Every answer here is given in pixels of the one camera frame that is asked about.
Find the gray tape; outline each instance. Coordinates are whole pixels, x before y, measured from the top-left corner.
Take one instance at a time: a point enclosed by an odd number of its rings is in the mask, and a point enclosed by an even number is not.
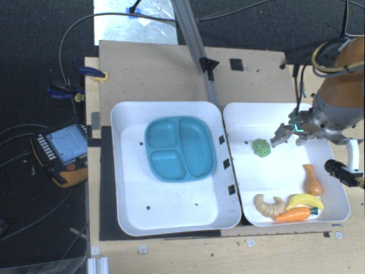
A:
[[[91,129],[92,130],[100,129],[100,112],[91,113]]]

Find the black clamp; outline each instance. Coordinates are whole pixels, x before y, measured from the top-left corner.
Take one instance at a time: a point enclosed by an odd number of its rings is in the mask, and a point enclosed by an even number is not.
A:
[[[213,70],[214,70],[214,68],[217,67],[219,62],[212,60],[212,59],[208,59],[206,57],[201,57],[199,60],[199,63],[200,63],[200,66],[201,66],[203,72],[206,72],[206,71],[208,72],[208,80],[214,81]]]

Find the orange carrot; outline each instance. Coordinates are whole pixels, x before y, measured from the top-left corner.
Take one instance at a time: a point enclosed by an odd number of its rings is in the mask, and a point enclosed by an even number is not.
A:
[[[294,207],[289,211],[286,211],[275,217],[275,221],[279,222],[295,222],[306,220],[311,214],[318,215],[318,208],[314,207],[309,209],[308,207],[300,206]]]

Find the blue plate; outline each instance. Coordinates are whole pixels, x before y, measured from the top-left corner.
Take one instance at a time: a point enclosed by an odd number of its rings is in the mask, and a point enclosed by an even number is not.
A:
[[[145,146],[152,172],[167,182],[200,180],[216,169],[209,129],[194,117],[175,116],[151,122],[145,131]]]

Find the red button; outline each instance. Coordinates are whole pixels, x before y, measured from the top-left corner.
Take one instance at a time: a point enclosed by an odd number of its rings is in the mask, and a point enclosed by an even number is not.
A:
[[[74,171],[76,169],[76,164],[75,163],[70,163],[66,166],[66,169],[68,171]]]

